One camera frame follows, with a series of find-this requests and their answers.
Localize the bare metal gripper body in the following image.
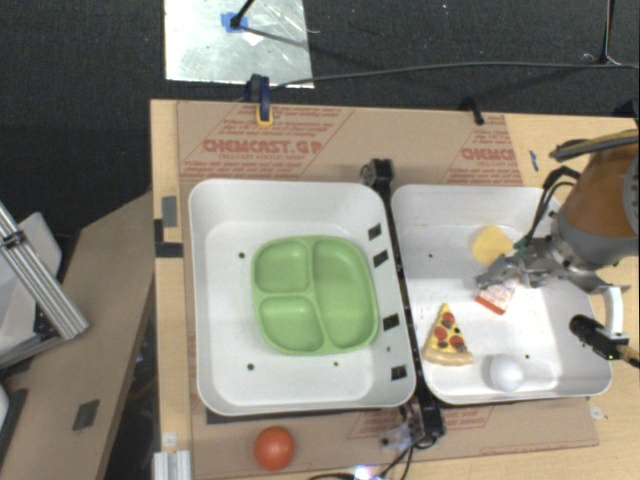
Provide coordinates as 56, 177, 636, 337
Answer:
519, 240, 612, 295

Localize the orange and white packet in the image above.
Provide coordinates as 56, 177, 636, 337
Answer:
474, 278, 519, 316

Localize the yellow flat toy chip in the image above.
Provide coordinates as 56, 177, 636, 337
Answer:
471, 224, 516, 266

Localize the toy pizza slice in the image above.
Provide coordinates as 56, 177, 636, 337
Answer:
421, 301, 475, 367

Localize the white plastic tray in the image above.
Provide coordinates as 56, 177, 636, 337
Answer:
390, 183, 614, 406
188, 177, 418, 417

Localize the thin black rod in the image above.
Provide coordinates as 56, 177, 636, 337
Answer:
377, 177, 434, 419

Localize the white ball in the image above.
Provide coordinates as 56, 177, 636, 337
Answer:
488, 353, 525, 393

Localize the green divided plate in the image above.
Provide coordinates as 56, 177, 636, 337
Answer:
250, 235, 380, 357

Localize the brown cardboard board red print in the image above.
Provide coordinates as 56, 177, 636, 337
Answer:
175, 100, 600, 480

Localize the red ball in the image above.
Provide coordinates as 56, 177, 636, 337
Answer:
252, 425, 297, 472

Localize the black cylinder on white bracket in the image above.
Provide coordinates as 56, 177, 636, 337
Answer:
568, 285, 631, 363

